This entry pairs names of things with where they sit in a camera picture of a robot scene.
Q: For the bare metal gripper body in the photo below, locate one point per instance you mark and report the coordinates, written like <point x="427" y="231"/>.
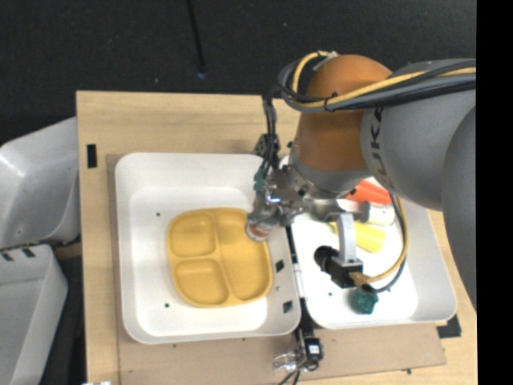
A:
<point x="304" y="201"/>

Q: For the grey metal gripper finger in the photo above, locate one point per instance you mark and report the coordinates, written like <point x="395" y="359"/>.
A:
<point x="275" y="219"/>
<point x="256" y="217"/>

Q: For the small red and white can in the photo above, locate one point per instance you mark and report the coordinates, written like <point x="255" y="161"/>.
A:
<point x="259" y="233"/>

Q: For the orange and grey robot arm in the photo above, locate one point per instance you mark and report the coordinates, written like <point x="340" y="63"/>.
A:
<point x="417" y="151"/>

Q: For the yellow divided plate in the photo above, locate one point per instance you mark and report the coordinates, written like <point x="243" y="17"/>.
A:
<point x="216" y="263"/>

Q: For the orange carrot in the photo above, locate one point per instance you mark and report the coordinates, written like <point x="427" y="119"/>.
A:
<point x="370" y="193"/>

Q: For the yellow plastic bottle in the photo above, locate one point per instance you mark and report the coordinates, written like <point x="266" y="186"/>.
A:
<point x="368" y="237"/>

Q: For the white bottle with grey cap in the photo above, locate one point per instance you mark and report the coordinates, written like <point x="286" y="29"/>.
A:
<point x="380" y="215"/>

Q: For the white plastic tray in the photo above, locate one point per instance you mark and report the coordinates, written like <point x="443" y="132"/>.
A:
<point x="401" y="295"/>
<point x="148" y="255"/>

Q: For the dark green broccoli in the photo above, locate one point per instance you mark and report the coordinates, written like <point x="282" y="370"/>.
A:
<point x="362" y="301"/>

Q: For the pale wood board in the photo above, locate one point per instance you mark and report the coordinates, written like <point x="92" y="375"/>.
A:
<point x="160" y="122"/>

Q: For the black cylinder on white bracket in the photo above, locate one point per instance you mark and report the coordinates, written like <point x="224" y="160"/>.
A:
<point x="340" y="269"/>

